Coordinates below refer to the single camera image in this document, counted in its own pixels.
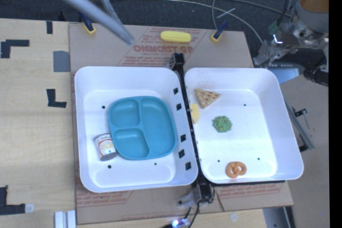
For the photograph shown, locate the thin black rod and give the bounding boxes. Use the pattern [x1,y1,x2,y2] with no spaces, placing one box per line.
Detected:
[177,68,204,185]

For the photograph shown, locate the white plastic tray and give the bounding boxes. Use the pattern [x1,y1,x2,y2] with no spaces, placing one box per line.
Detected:
[184,67,305,185]
[74,66,199,193]

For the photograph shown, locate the brown cardboard board red print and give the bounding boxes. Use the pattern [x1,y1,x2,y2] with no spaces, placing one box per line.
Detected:
[68,22,294,225]

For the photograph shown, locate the small white soup can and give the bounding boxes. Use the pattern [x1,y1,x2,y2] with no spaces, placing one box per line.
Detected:
[94,133,118,162]

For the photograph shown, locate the yellow cheese wedge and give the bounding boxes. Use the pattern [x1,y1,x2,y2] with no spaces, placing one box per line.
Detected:
[190,103,201,124]

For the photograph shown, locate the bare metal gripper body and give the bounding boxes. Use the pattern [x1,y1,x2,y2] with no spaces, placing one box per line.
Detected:
[253,19,330,67]

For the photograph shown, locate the green toy peas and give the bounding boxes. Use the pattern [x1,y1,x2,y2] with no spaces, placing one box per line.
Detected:
[212,115,234,134]

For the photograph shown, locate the toy pizza slice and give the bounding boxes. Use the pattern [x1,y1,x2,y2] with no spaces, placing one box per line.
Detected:
[194,88,222,109]

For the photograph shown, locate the black block with wires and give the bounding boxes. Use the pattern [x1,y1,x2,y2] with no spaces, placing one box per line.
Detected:
[194,182,215,204]
[168,52,186,72]

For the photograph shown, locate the orange toy pretzel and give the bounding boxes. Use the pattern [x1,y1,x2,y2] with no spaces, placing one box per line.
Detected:
[225,161,247,179]

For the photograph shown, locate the black cylinder on white bracket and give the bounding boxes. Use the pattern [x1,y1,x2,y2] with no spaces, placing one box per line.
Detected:
[303,39,330,87]

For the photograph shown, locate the blue divided plate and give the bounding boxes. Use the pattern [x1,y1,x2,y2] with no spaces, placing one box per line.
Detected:
[107,96,178,161]

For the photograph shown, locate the yellow toy corn cob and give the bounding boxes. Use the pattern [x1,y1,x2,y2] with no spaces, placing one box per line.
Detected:
[160,30,192,44]

